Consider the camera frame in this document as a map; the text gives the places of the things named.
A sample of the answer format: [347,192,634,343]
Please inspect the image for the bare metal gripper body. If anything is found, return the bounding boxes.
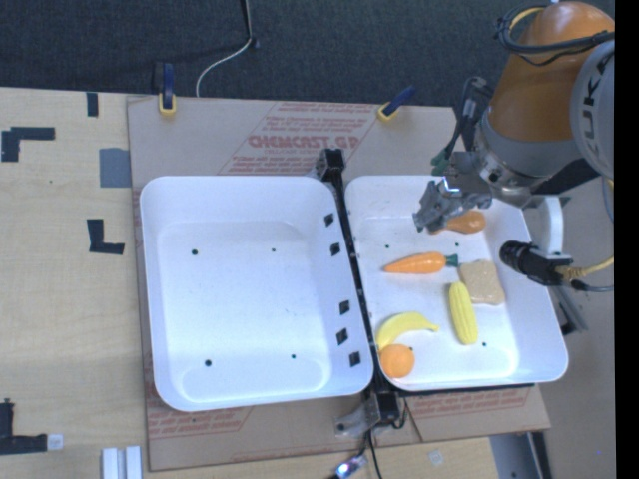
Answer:
[445,150,545,211]

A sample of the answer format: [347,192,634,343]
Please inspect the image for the orange toy chicken drumstick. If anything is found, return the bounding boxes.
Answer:
[427,210,487,236]

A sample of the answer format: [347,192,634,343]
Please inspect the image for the orange carrot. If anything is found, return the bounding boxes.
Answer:
[382,250,460,275]

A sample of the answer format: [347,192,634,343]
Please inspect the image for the tan bread slice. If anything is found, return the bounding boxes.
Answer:
[458,258,507,306]

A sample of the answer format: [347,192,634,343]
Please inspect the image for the thin black rod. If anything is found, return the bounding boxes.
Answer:
[329,167,396,411]

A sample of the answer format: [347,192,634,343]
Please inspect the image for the yellow corn cob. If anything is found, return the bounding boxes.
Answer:
[447,280,480,346]

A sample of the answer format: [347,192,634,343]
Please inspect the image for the yellow banana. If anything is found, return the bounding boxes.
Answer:
[374,310,441,351]

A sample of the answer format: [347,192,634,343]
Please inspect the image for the white plastic tray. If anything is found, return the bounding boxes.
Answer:
[139,175,375,413]
[343,174,570,393]

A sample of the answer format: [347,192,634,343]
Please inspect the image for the orange fruit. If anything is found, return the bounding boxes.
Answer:
[378,343,417,380]

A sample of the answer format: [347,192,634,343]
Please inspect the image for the brown cardboard board red print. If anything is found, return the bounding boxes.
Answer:
[126,96,552,473]

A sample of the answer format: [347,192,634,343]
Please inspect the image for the black cylinder on white bracket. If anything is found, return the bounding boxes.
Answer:
[498,195,574,287]

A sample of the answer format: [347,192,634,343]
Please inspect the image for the black block with thin wires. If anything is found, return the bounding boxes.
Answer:
[318,148,347,185]
[372,388,401,429]

